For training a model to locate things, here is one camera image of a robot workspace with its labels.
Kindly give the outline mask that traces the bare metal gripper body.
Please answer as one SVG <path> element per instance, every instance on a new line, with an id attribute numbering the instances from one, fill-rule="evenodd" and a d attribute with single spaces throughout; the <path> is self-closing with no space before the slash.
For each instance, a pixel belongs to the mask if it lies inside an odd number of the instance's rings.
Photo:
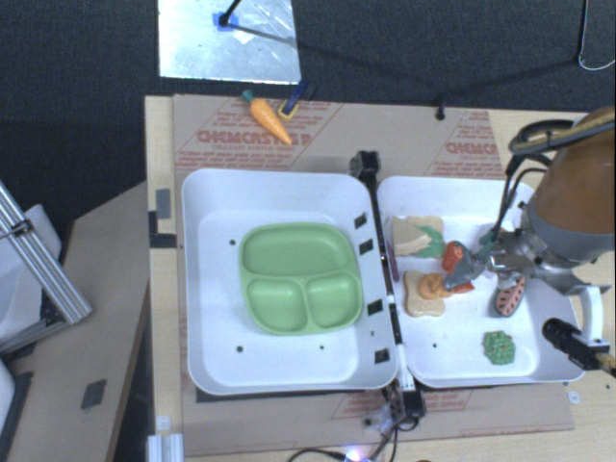
<path id="1" fill-rule="evenodd" d="M 485 259 L 486 269 L 500 279 L 537 279 L 562 295 L 579 295 L 592 286 L 574 268 L 593 260 L 593 253 L 577 233 L 557 231 L 542 237 L 533 230 L 502 232 Z"/>

